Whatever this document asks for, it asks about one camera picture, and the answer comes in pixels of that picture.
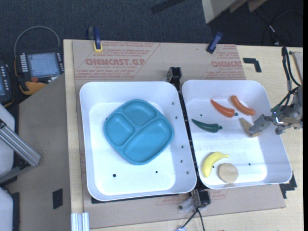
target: yellow banana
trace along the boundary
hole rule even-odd
[[[224,157],[229,157],[229,154],[224,154],[221,152],[213,152],[210,155],[208,155],[202,163],[202,173],[204,177],[209,177],[213,164]]]

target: green chili pepper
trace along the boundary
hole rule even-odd
[[[209,124],[209,123],[204,123],[204,122],[201,122],[201,121],[196,121],[194,119],[192,119],[192,122],[198,126],[199,128],[205,130],[205,131],[208,131],[208,132],[211,132],[211,133],[216,133],[218,132],[220,129],[222,129],[222,126],[220,126],[219,124],[217,123],[212,123],[212,124]]]

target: small screen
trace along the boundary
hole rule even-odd
[[[0,74],[0,95],[5,95],[4,82]]]
[[[33,77],[48,77],[59,76],[60,69],[57,62],[56,54],[41,53],[41,54],[29,54],[28,62]]]

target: toy sausage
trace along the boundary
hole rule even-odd
[[[250,109],[246,106],[244,106],[237,98],[237,96],[233,95],[231,96],[231,102],[233,103],[233,105],[242,113],[244,113],[245,115],[250,115],[253,116],[256,112],[254,109]]]

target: blue plastic plate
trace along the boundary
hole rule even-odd
[[[172,125],[144,100],[131,100],[105,121],[104,134],[127,161],[142,165],[157,157],[172,141]]]

